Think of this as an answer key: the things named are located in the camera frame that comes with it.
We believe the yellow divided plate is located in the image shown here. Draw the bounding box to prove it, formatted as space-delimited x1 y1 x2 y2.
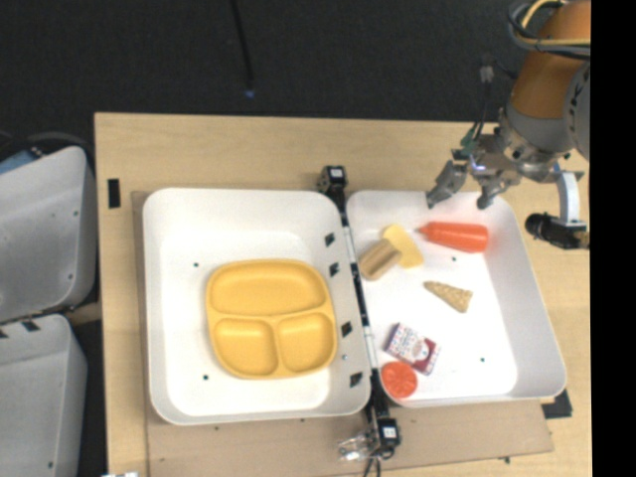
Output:
205 258 339 381

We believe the orange bottle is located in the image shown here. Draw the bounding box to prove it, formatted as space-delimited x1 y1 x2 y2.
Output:
414 221 490 254

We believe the black cylinder on white bracket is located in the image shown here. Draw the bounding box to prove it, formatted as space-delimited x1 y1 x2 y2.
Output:
525 162 591 251

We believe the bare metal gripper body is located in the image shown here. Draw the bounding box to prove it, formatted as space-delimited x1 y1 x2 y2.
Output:
466 126 571 187

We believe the yellow cheese wedge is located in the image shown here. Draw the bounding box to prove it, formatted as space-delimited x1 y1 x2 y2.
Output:
381 223 425 269

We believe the tan cylinder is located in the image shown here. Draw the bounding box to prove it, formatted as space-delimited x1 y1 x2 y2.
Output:
358 238 402 282

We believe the white plastic tray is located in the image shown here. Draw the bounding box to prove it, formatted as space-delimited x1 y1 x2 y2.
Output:
345 189 568 409
142 187 373 426

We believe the black block with thin wires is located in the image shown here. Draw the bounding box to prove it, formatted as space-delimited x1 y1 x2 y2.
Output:
366 407 402 454
317 165 350 194

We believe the tan pizza slice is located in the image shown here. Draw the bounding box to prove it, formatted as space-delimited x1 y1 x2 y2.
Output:
422 280 474 314

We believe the orange slice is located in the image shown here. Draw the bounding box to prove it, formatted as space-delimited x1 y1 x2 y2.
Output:
381 361 419 399

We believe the thin black and white rod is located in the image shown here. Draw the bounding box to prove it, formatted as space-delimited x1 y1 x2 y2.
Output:
331 190 390 416

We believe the white and red carton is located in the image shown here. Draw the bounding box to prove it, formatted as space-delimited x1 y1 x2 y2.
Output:
383 322 442 377

